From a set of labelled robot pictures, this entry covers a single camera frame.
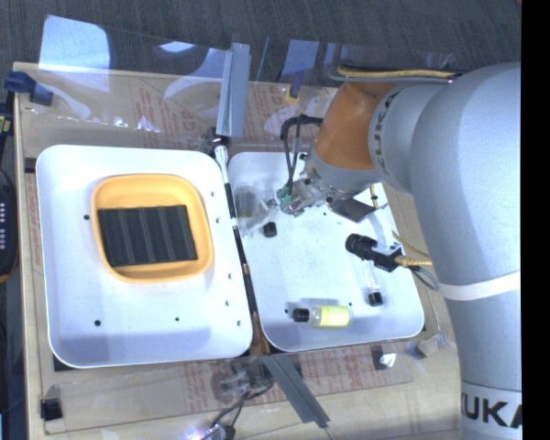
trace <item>table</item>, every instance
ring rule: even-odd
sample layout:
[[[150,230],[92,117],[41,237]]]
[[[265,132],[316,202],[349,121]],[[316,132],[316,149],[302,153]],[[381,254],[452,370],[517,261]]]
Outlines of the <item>table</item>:
[[[224,362],[68,370],[54,360],[46,332],[33,169],[38,154],[57,143],[190,149],[197,141],[195,132],[212,124],[219,82],[77,69],[40,71],[37,66],[24,63],[16,64],[15,70],[26,71],[40,83],[63,86],[60,96],[55,94],[64,104],[59,106],[59,114],[53,115],[57,111],[48,112],[43,106],[31,104],[27,95],[16,96],[16,185],[28,435],[56,439],[188,438],[194,427],[207,424],[218,409],[228,405],[229,400],[215,399],[213,387],[204,384],[212,379],[213,370],[220,373],[224,369]],[[159,82],[164,91],[152,81]],[[183,83],[180,90],[189,95],[185,98],[195,101],[195,113],[185,106],[170,105],[171,95],[166,94],[173,93],[179,83]],[[87,85],[92,91],[83,91]],[[250,84],[247,124],[258,123],[262,131],[260,135],[252,132],[246,143],[234,145],[233,151],[276,149],[272,140],[285,118],[299,112],[322,116],[335,92],[332,88],[303,87],[301,101],[288,104],[282,95],[285,89],[276,83]],[[110,103],[123,96],[130,103]],[[164,127],[160,132],[155,125],[143,122],[151,118]],[[423,248],[411,199],[391,190],[387,194],[401,235]],[[426,309],[426,327],[420,337],[435,335],[439,324],[446,339],[454,341],[440,297],[430,297],[424,288],[419,288],[419,292]],[[455,349],[445,347],[420,360],[408,352],[407,342],[387,341],[376,347],[397,354],[394,368],[383,371],[368,365],[363,369],[359,364],[370,362],[369,346],[303,355],[304,366],[312,370],[304,373],[305,378],[331,417],[328,431],[314,423],[302,423],[281,391],[272,390],[242,410],[236,422],[237,438],[361,438],[365,432],[368,438],[454,438],[459,401]],[[56,399],[60,400],[62,417],[57,414],[57,406],[44,402]],[[41,418],[41,405],[51,420]]]

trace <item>black cylinder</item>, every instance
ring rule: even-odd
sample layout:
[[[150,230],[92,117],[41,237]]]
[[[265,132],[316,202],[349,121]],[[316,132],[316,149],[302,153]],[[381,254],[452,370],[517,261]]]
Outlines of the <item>black cylinder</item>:
[[[345,247],[348,252],[356,254],[361,259],[373,260],[375,253],[372,249],[377,247],[377,240],[353,233],[346,239]]]
[[[296,308],[293,310],[293,321],[296,323],[307,323],[310,320],[310,310],[307,308]]]

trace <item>small bottle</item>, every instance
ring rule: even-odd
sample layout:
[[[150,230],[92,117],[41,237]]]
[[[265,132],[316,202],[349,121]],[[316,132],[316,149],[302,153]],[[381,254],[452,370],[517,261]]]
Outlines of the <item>small bottle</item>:
[[[346,327],[350,322],[348,308],[333,304],[295,308],[292,316],[296,323],[309,323],[319,327]]]
[[[257,208],[257,195],[252,186],[239,186],[235,192],[235,208],[238,218],[250,218]]]

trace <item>metal bracket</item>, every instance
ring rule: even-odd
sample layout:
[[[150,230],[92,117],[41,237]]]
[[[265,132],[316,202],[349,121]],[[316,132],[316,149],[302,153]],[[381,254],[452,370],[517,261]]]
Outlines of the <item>metal bracket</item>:
[[[218,105],[216,134],[241,138],[247,111],[249,45],[233,42],[225,56],[222,91]]]
[[[326,197],[326,205],[335,214],[356,223],[361,222],[367,215],[375,212],[375,207],[362,203],[354,197],[345,197],[340,194]]]
[[[277,381],[302,422],[304,424],[315,422],[318,427],[327,428],[330,418],[303,382],[303,378],[289,357],[286,354],[264,356],[261,357],[261,362]]]

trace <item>white tray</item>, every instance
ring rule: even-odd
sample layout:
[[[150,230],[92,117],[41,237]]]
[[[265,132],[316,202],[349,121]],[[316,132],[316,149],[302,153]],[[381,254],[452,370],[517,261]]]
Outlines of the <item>white tray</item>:
[[[168,173],[203,199],[214,244],[204,273],[127,283],[105,269],[91,220],[92,191],[117,174]],[[37,162],[49,343],[76,368],[233,358],[251,341],[237,246],[221,171],[198,152],[55,146]]]
[[[302,167],[300,161],[297,171]],[[258,198],[275,197],[287,174],[283,153],[239,153],[229,165],[233,191],[249,185]],[[385,204],[381,185],[376,185],[375,192],[379,203]],[[370,202],[369,193],[358,199]],[[389,206],[379,213],[386,214],[395,227]],[[276,348],[292,352],[339,347],[400,339],[421,331],[424,311],[411,272],[397,268],[389,273],[345,250],[351,233],[376,237],[369,220],[355,224],[322,206],[308,208],[298,217],[277,212],[273,221],[278,230],[275,237],[255,231],[244,237],[243,247],[260,322]],[[381,306],[368,304],[372,288],[381,291]],[[295,323],[293,308],[310,304],[348,306],[352,319],[345,328]]]

